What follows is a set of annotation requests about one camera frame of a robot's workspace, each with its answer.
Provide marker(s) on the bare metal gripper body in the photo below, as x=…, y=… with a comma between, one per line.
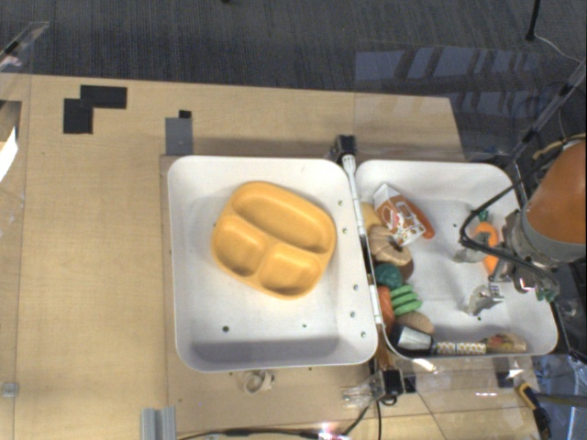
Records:
x=516, y=250

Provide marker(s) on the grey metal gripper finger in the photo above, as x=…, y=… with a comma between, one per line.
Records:
x=468, y=256
x=484, y=298

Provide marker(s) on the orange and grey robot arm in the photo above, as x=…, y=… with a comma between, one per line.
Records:
x=559, y=190

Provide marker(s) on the orange carrot with green top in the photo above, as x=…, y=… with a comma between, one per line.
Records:
x=489, y=237

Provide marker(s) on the white plastic tray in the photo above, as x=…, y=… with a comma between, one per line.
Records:
x=257, y=333
x=440, y=282

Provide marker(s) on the white patterned stick packet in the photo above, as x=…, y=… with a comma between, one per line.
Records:
x=458, y=348

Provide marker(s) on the beige bread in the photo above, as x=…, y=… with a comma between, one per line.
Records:
x=416, y=322

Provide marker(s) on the green ribbed grapes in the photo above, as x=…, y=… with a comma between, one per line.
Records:
x=405, y=300

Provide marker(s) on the dark green broccoli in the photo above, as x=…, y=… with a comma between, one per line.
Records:
x=389, y=275

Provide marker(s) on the black and silver can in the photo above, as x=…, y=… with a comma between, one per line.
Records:
x=410, y=339

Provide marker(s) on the beige doughnut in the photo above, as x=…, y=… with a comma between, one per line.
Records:
x=383, y=248

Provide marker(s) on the white and orange carton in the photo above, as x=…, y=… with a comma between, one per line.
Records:
x=394, y=211

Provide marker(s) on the red-orange toy food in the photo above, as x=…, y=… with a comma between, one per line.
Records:
x=386, y=307

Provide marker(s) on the yellow banana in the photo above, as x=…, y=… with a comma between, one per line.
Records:
x=369, y=216

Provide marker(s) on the thin black and white rod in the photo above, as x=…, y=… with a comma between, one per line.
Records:
x=354, y=190

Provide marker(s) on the orange divided plate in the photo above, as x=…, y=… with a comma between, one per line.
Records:
x=270, y=241

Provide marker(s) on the beige looped band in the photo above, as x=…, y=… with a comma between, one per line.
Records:
x=258, y=381

